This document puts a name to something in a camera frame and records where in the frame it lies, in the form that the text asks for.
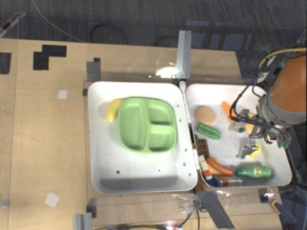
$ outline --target wooden table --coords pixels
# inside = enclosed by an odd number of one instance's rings
[[[50,57],[48,71],[33,70],[33,52],[42,51],[43,44],[65,45],[67,56]],[[9,208],[0,208],[0,229],[72,229],[73,214],[85,213],[91,198],[116,215],[93,219],[95,226],[130,221],[127,210],[134,223],[186,217],[171,194],[121,199],[99,194],[86,161],[86,62],[101,59],[102,79],[130,76],[134,81],[175,64],[176,49],[0,39],[0,52],[12,53],[9,75],[0,75],[0,200],[10,200]],[[235,53],[225,51],[192,50],[191,76],[241,81]],[[68,91],[66,99],[58,98],[60,90]],[[271,190],[280,201],[277,189]],[[44,203],[50,192],[59,197],[54,208]],[[281,228],[271,207],[260,204],[256,189],[229,192],[233,197],[222,197],[221,202],[237,229]],[[151,215],[142,210],[146,206]],[[195,217],[185,229],[196,228]],[[201,229],[216,229],[208,213],[201,213]]]

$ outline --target bottle label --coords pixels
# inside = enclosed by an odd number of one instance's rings
[[[261,170],[260,170],[259,166],[254,166],[254,175],[255,175],[255,178],[260,177]]]

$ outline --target hot dog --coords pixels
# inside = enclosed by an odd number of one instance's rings
[[[233,175],[234,172],[232,169],[229,169],[225,166],[220,165],[217,161],[215,161],[212,157],[208,157],[206,158],[206,162],[213,167],[214,169],[216,169],[218,172],[224,174],[224,175]]]

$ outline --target yellow cable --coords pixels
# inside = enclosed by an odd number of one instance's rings
[[[288,52],[302,52],[302,51],[306,51],[306,48],[288,48],[288,49],[282,49],[282,50],[278,50],[278,51],[275,51],[271,54],[269,54],[266,58],[264,58],[260,64],[259,64],[259,69],[262,67],[262,65],[265,63],[265,61],[272,57],[272,56],[275,56],[275,55],[279,55],[279,54],[282,54],[282,53],[288,53]]]

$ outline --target green plate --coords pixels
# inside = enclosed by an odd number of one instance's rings
[[[177,141],[174,110],[156,99],[128,98],[119,108],[118,135],[123,147],[132,151],[168,151]]]

